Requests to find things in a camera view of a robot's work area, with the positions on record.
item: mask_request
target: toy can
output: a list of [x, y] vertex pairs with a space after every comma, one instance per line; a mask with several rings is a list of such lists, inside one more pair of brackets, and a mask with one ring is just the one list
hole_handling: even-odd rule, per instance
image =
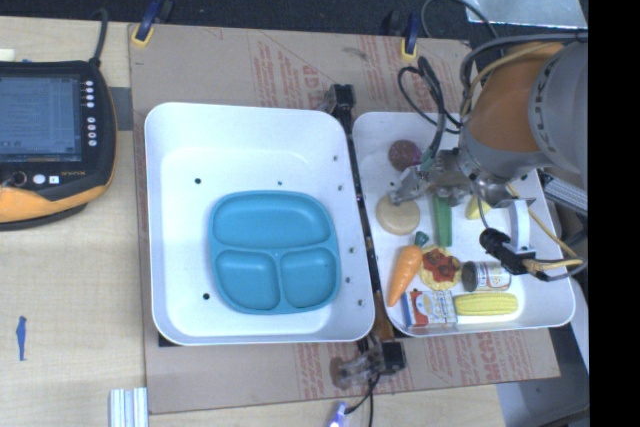
[[462, 266], [462, 286], [467, 292], [498, 292], [510, 285], [511, 274], [499, 262], [466, 262]]

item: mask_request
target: blue mark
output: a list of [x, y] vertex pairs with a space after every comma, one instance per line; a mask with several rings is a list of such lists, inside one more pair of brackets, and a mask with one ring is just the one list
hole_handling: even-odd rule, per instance
[[22, 315], [20, 315], [20, 320], [18, 320], [16, 335], [18, 336], [18, 347], [20, 348], [20, 361], [24, 361], [24, 341], [27, 337], [27, 319]]

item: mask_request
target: blue divided plate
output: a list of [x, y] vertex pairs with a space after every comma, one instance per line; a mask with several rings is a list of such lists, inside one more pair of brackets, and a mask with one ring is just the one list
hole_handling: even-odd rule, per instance
[[224, 196], [209, 218], [209, 250], [220, 295], [245, 313], [315, 310], [338, 291], [333, 221], [307, 194], [247, 191]]

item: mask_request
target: wooden table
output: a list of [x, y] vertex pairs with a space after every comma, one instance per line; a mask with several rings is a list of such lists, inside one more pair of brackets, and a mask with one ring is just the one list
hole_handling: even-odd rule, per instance
[[[110, 23], [101, 56], [112, 87], [130, 87], [126, 23]], [[0, 17], [16, 60], [86, 60], [97, 21]], [[131, 131], [119, 132], [109, 191], [78, 215], [0, 232], [0, 425], [107, 426], [109, 391], [145, 386]], [[27, 319], [25, 360], [16, 328]], [[335, 401], [152, 415], [155, 426], [324, 426]], [[349, 426], [368, 424], [368, 405]], [[374, 425], [504, 425], [496, 387], [375, 397]]]

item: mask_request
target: cardboard sheet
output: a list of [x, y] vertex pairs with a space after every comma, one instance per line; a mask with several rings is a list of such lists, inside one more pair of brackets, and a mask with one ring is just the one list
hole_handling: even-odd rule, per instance
[[[335, 387], [333, 358], [356, 357], [355, 343], [179, 347], [162, 343], [151, 316], [146, 216], [144, 120], [168, 101], [310, 108], [332, 84], [352, 84], [355, 114], [410, 111], [397, 87], [399, 37], [163, 26], [146, 48], [130, 44], [131, 87], [142, 275], [145, 364], [152, 414], [310, 399], [361, 396]], [[456, 111], [464, 42], [418, 40], [440, 78], [447, 109]], [[405, 88], [435, 111], [419, 80]], [[557, 377], [547, 329], [403, 338], [408, 366], [376, 393], [397, 393]]]

